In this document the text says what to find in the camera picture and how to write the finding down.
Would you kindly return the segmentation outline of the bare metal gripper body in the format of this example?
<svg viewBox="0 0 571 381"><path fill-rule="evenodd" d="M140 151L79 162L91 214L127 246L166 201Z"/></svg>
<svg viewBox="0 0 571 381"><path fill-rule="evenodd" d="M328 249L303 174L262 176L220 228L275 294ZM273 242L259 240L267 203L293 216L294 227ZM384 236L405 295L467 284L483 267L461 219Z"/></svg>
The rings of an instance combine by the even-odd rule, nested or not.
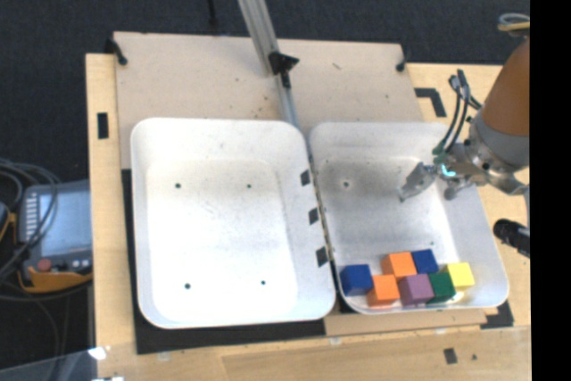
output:
<svg viewBox="0 0 571 381"><path fill-rule="evenodd" d="M474 186L492 186L505 195L524 195L529 185L517 179L519 168L499 156L476 138L447 146L436 156L436 171L446 183L452 178L468 178Z"/></svg>

